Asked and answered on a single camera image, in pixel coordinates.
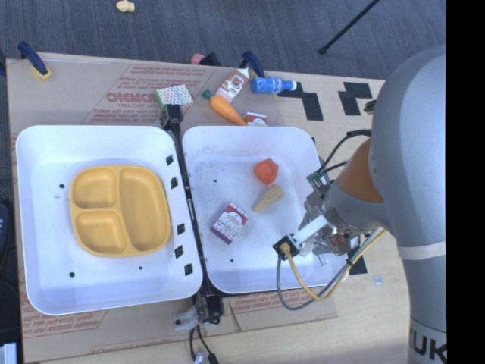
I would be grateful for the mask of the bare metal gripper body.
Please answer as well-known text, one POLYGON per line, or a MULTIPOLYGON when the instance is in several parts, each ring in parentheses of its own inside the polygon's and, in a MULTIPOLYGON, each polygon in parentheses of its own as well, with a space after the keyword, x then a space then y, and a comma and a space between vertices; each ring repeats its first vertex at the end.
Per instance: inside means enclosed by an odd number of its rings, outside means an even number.
POLYGON ((357 247, 358 240, 355 237, 359 237, 361 233, 345 222, 337 212, 336 203, 330 193, 332 184, 326 184, 325 180, 310 180, 309 183, 313 191, 304 203, 302 228, 320 217, 325 218, 327 223, 305 241, 304 253, 313 252, 317 256, 324 253, 337 256, 347 254, 357 247))

